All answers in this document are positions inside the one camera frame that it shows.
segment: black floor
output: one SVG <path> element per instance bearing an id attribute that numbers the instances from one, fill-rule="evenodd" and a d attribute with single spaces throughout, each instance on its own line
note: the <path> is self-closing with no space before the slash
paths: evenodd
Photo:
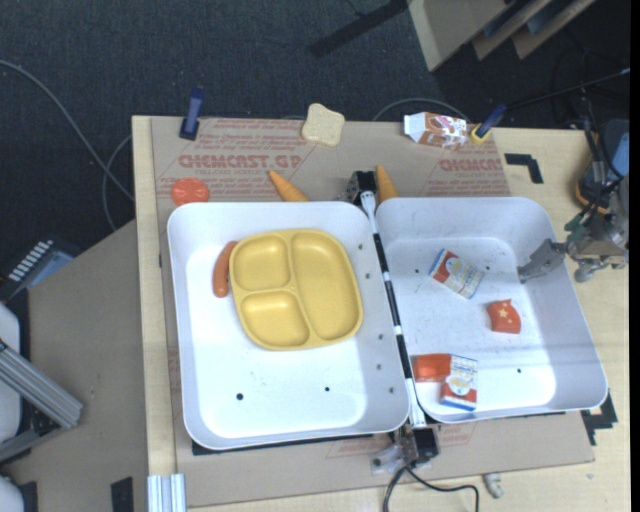
<path id="1" fill-rule="evenodd" d="M 0 270 L 54 233 L 85 250 L 134 217 L 127 137 L 135 114 L 304 116 L 320 102 L 348 120 L 400 120 L 447 103 L 474 122 L 630 66 L 630 0 L 599 0 L 524 60 L 510 42 L 484 61 L 466 45 L 430 73 L 406 4 L 393 0 L 3 2 L 0 13 Z M 341 28 L 369 16 L 357 32 Z M 20 67 L 20 73 L 14 66 Z M 61 102 L 92 155 L 47 95 Z M 502 126 L 571 128 L 586 98 L 598 122 L 629 118 L 630 78 L 513 109 Z M 427 98 L 438 104 L 403 103 Z"/>

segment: yellow plate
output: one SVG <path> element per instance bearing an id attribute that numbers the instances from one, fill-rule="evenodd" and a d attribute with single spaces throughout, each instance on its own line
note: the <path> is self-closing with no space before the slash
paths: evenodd
<path id="1" fill-rule="evenodd" d="M 352 336 L 362 300 L 349 256 L 316 229 L 269 231 L 240 241 L 229 277 L 247 335 L 272 350 L 319 347 Z"/>

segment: table surface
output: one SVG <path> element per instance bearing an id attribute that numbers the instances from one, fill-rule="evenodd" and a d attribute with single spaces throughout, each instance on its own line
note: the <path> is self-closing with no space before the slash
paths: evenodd
<path id="1" fill-rule="evenodd" d="M 132 119 L 136 221 L 140 271 L 142 342 L 150 475 L 176 472 L 176 453 L 166 350 L 162 276 L 158 267 L 159 235 L 156 210 L 153 143 L 149 116 Z M 579 210 L 573 187 L 589 161 L 581 132 L 571 130 L 494 129 L 513 196 L 538 202 L 548 212 L 558 240 L 566 238 L 564 224 Z M 533 184 L 525 167 L 509 166 L 505 153 L 531 154 L 538 162 L 544 184 Z M 567 261 L 573 272 L 577 265 Z M 480 476 L 438 485 L 474 484 L 480 491 L 481 510 L 631 510 L 630 398 L 629 398 L 629 271 L 606 269 L 575 289 L 604 366 L 618 422 L 598 430 L 595 461 L 589 464 L 510 472 L 501 475 L 504 496 L 493 499 Z M 269 510 L 380 510 L 384 488 L 288 497 L 247 502 L 199 511 Z M 420 484 L 398 485 L 391 509 L 472 510 L 473 494 L 436 493 Z"/>

